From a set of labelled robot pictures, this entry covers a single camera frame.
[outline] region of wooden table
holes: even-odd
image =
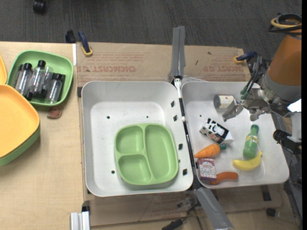
[[[16,56],[29,49],[59,54],[73,62],[73,45],[45,43],[0,42],[0,54],[7,72]],[[59,119],[47,118],[48,108],[35,107],[41,121],[40,138],[22,155],[0,167],[0,229],[5,230],[69,230],[70,213],[80,212],[84,203],[82,167],[82,137],[80,134],[80,106],[77,96],[77,68],[67,100],[61,105],[63,114]],[[281,204],[291,209],[288,198],[280,185],[273,187],[275,206]],[[232,197],[238,193],[232,190]],[[244,202],[244,211],[227,199],[226,191],[220,192],[221,204],[229,213],[234,227],[239,229],[296,229],[291,225],[276,225],[267,219],[266,204]],[[253,211],[251,205],[257,204]],[[206,216],[200,217],[205,229],[213,229]],[[171,220],[95,227],[93,229],[161,229]],[[189,217],[182,229],[199,229],[195,217]]]

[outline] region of yellow banana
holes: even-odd
[[[258,167],[261,163],[261,155],[262,151],[259,151],[257,156],[253,159],[250,160],[232,160],[232,163],[234,166],[236,166],[238,169],[247,171],[247,170],[252,170]]]

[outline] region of battery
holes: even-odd
[[[213,104],[216,109],[227,108],[234,100],[233,95],[215,95]]]

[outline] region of toy carrot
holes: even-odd
[[[198,159],[209,158],[209,157],[212,157],[220,153],[221,150],[225,150],[225,149],[226,149],[226,144],[222,144],[220,146],[217,144],[212,144],[200,150],[198,153],[196,153],[194,155],[194,158],[198,158]]]
[[[219,184],[223,180],[236,180],[238,179],[238,174],[236,172],[222,172],[216,175],[215,181],[210,181],[211,185]]]

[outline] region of stack of plates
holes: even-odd
[[[37,111],[7,79],[0,57],[0,166],[26,151],[39,137],[40,120]]]

